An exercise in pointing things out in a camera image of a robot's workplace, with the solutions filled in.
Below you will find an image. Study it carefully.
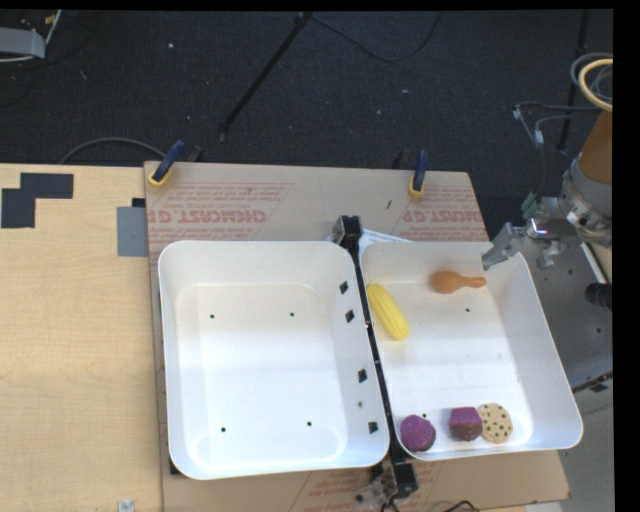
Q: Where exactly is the black block with thin wires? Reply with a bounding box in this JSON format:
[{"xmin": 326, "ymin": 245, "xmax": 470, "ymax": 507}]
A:
[
  {"xmin": 332, "ymin": 214, "xmax": 364, "ymax": 247},
  {"xmin": 391, "ymin": 461, "xmax": 420, "ymax": 500}
]

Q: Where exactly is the orange chicken drumstick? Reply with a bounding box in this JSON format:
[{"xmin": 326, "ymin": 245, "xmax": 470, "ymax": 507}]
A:
[{"xmin": 431, "ymin": 269, "xmax": 488, "ymax": 296}]

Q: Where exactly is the yellow corn cob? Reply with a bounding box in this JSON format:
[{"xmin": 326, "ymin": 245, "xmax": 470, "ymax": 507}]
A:
[{"xmin": 365, "ymin": 282, "xmax": 411, "ymax": 342}]

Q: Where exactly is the thin black rod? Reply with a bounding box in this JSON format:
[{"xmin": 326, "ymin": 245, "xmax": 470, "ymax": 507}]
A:
[{"xmin": 348, "ymin": 234, "xmax": 407, "ymax": 469}]

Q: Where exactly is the brown cardboard board red print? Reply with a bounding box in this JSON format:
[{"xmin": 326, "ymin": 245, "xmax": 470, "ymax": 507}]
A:
[{"xmin": 143, "ymin": 160, "xmax": 572, "ymax": 512}]

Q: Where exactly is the white paper slip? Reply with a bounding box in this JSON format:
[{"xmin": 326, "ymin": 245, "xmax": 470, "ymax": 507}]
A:
[{"xmin": 360, "ymin": 228, "xmax": 414, "ymax": 246}]

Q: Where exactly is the chocolate chip biscuit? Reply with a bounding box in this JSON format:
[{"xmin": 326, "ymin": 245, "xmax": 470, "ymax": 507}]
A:
[{"xmin": 476, "ymin": 402, "xmax": 515, "ymax": 446}]

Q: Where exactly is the white plastic tray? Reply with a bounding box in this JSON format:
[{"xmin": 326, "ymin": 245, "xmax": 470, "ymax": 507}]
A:
[
  {"xmin": 359, "ymin": 240, "xmax": 585, "ymax": 463},
  {"xmin": 157, "ymin": 239, "xmax": 392, "ymax": 482}
]

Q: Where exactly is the purple round shell toy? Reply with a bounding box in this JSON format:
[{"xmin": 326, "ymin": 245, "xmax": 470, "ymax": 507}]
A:
[{"xmin": 398, "ymin": 413, "xmax": 438, "ymax": 454}]

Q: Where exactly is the black cylinder on white bracket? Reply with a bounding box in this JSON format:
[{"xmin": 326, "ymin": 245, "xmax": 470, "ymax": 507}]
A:
[{"xmin": 581, "ymin": 240, "xmax": 614, "ymax": 313}]

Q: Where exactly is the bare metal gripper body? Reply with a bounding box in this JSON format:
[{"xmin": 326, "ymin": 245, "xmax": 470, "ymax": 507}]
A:
[{"xmin": 520, "ymin": 191, "xmax": 614, "ymax": 248}]

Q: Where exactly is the purple and brown cupcake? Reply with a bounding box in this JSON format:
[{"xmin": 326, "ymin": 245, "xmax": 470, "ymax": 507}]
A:
[{"xmin": 447, "ymin": 406, "xmax": 484, "ymax": 443}]

